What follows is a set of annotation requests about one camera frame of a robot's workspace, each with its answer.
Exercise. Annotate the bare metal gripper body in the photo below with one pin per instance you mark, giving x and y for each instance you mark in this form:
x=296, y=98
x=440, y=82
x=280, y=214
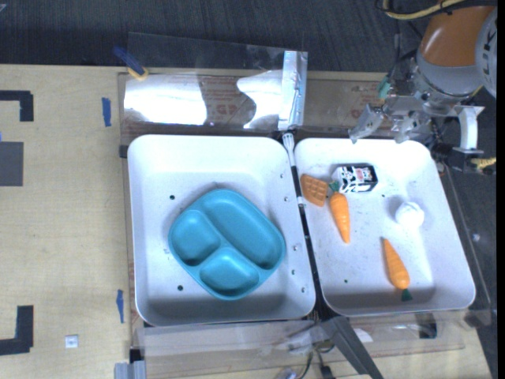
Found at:
x=410, y=105

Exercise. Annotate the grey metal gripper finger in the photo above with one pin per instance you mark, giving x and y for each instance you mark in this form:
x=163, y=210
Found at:
x=406, y=129
x=365, y=124

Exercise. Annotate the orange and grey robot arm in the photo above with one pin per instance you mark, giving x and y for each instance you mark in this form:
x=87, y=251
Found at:
x=457, y=34

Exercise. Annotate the black and white milk carton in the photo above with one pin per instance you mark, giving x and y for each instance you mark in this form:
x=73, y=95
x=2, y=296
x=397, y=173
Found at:
x=355, y=178

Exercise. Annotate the orange waffle biscuit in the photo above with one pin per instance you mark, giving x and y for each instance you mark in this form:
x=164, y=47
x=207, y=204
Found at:
x=314, y=190

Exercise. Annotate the white ball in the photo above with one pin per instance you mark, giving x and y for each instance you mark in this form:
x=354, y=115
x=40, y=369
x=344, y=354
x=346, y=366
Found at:
x=410, y=214

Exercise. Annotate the orange carrot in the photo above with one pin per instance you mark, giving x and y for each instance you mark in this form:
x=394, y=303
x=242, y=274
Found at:
x=341, y=213
x=395, y=269

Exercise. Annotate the white plastic tray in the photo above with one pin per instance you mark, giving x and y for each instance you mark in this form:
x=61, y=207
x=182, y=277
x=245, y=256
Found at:
x=367, y=259
x=189, y=160

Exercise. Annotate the blue divided plate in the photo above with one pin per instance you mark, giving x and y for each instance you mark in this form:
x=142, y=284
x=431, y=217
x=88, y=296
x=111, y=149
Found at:
x=227, y=243

